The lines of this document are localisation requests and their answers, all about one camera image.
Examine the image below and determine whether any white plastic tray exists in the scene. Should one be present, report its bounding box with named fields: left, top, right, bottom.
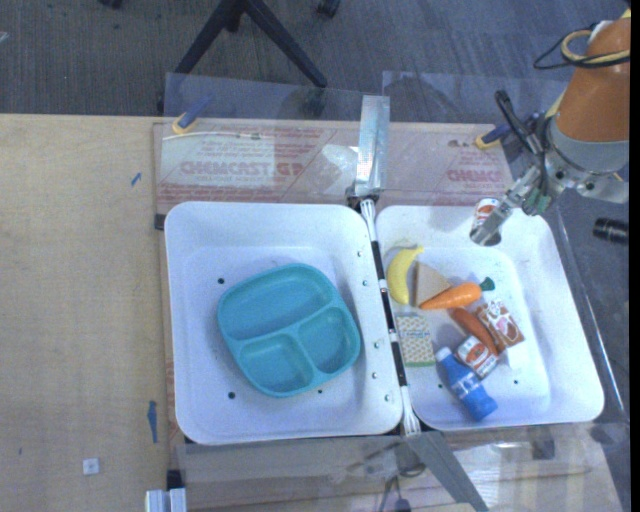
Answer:
left=374, top=204, right=606, bottom=432
left=163, top=200, right=404, bottom=446

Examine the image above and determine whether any orange carrot with green top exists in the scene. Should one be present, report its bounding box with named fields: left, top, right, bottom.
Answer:
left=418, top=276, right=496, bottom=311

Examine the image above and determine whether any brown cardboard board, red print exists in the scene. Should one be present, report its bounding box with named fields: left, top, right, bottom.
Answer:
left=152, top=121, right=626, bottom=512

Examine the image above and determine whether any brown and white carton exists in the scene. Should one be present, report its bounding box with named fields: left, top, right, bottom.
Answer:
left=474, top=298, right=531, bottom=371

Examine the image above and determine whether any teal divided plate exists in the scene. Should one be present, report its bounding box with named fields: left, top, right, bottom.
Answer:
left=216, top=263, right=362, bottom=399

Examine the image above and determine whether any yellow banana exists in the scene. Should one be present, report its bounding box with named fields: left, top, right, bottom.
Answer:
left=386, top=244, right=425, bottom=306

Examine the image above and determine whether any blue bottle with white cap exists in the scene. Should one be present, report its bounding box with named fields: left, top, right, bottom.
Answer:
left=434, top=346, right=499, bottom=422

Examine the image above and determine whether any orange and white can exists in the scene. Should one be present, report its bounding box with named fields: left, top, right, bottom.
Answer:
left=473, top=197, right=502, bottom=227

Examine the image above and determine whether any tan bread slice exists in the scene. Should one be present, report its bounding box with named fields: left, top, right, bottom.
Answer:
left=414, top=262, right=454, bottom=309

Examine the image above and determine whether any black cylinder on white bracket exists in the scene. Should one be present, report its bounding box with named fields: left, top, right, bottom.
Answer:
left=592, top=216, right=631, bottom=246

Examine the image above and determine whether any orange sausage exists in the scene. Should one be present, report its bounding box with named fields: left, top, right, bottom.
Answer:
left=448, top=306, right=501, bottom=356

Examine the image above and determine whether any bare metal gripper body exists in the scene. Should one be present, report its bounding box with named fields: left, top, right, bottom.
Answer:
left=503, top=148, right=631, bottom=207

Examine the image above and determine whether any green and yellow patterned packet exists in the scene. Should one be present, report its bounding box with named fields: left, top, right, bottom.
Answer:
left=395, top=313, right=437, bottom=368

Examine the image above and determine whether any red and white can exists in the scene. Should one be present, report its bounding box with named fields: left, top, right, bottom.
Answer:
left=453, top=335, right=500, bottom=380

